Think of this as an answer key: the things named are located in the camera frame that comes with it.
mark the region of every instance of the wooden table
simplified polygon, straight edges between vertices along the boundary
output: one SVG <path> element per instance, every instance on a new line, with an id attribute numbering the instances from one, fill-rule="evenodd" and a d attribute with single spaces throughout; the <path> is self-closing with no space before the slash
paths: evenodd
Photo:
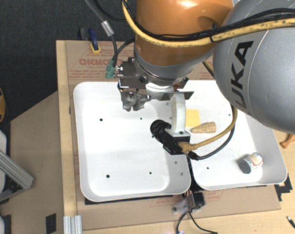
<path id="1" fill-rule="evenodd" d="M 68 87 L 67 52 L 66 41 L 56 42 L 57 53 L 57 77 L 60 112 L 60 132 L 61 132 L 61 156 L 62 156 L 62 176 L 63 176 L 63 200 L 64 215 L 77 215 L 76 192 L 74 182 L 74 161 L 72 147 L 71 118 L 69 113 L 70 95 Z M 286 139 L 285 133 L 275 131 L 278 142 Z M 237 214 L 220 217 L 210 217 L 198 219 L 198 224 L 205 229 L 217 231 L 220 234 L 295 234 L 295 229 L 290 225 L 287 216 L 295 222 L 295 142 L 291 143 L 287 149 L 282 149 L 282 155 L 289 173 L 293 190 L 291 193 L 282 195 L 281 210 Z M 165 222 L 155 224 L 145 224 L 109 229 L 99 229 L 84 231 L 85 234 L 174 234 L 176 222 Z M 180 230 L 186 234 L 203 233 L 191 220 L 182 221 Z"/>

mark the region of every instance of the cable connector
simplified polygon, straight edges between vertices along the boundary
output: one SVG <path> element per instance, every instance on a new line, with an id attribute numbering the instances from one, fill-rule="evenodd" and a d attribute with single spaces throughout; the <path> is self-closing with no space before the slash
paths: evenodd
<path id="1" fill-rule="evenodd" d="M 114 78 L 115 67 L 113 66 L 113 64 L 114 64 L 114 61 L 113 59 L 111 59 L 106 67 L 107 73 L 105 74 L 105 78 L 108 78 L 108 79 Z"/>

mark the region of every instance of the can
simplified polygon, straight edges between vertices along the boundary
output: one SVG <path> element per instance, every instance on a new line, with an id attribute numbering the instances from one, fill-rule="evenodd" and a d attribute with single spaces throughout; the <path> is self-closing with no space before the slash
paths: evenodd
<path id="1" fill-rule="evenodd" d="M 239 167 L 243 173 L 249 174 L 254 169 L 263 164 L 263 159 L 260 154 L 252 153 L 239 161 Z"/>

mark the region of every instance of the yellow square object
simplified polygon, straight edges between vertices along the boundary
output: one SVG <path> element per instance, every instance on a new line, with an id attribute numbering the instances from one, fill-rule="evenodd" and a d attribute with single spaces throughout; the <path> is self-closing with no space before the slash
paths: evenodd
<path id="1" fill-rule="evenodd" d="M 185 118 L 186 127 L 196 127 L 201 124 L 200 111 L 197 109 L 187 109 Z"/>

